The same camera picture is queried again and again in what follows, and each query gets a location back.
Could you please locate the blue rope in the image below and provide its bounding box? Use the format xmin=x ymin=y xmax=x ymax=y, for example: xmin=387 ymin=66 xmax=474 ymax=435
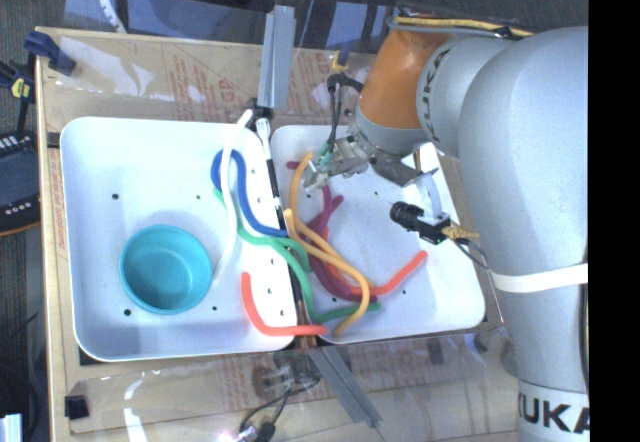
xmin=209 ymin=148 xmax=290 ymax=239

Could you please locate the orange rope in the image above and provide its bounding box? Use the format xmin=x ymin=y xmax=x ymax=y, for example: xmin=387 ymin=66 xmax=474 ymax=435
xmin=319 ymin=227 xmax=429 ymax=297
xmin=240 ymin=271 xmax=329 ymax=337

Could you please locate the white plastic tray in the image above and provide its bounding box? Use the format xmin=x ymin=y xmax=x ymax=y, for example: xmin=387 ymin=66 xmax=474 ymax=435
xmin=58 ymin=115 xmax=301 ymax=364
xmin=268 ymin=123 xmax=487 ymax=346

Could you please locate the teal bowl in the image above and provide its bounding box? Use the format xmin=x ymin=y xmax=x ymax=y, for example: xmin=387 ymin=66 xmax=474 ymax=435
xmin=118 ymin=223 xmax=215 ymax=316

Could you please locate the white rope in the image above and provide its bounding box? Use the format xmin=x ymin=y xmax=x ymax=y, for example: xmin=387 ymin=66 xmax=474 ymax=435
xmin=212 ymin=108 xmax=255 ymax=284

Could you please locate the black cylinder on white bracket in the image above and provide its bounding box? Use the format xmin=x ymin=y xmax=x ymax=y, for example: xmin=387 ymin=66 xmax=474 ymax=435
xmin=389 ymin=169 xmax=452 ymax=247

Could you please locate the maroon rope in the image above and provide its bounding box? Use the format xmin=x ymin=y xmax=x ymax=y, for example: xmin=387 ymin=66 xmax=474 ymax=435
xmin=285 ymin=159 xmax=346 ymax=234
xmin=299 ymin=229 xmax=379 ymax=304

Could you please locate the brown cardboard board, red print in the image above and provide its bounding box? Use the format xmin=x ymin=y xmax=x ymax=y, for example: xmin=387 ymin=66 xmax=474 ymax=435
xmin=34 ymin=27 xmax=506 ymax=436

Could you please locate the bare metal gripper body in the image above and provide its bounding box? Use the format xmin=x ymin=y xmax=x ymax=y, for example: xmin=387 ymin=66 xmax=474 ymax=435
xmin=327 ymin=132 xmax=376 ymax=180

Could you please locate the green rope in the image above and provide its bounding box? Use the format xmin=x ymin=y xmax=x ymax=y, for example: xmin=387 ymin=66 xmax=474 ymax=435
xmin=213 ymin=187 xmax=382 ymax=326

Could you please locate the white shoe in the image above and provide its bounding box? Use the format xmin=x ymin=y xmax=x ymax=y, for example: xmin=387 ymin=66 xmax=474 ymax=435
xmin=97 ymin=0 xmax=132 ymax=35

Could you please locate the yellow rope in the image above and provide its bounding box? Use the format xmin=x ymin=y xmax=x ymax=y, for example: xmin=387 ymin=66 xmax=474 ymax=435
xmin=282 ymin=208 xmax=380 ymax=305
xmin=288 ymin=152 xmax=372 ymax=337

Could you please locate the thin black and white rod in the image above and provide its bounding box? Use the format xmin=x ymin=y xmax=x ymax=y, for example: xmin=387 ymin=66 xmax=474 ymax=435
xmin=254 ymin=117 xmax=317 ymax=349

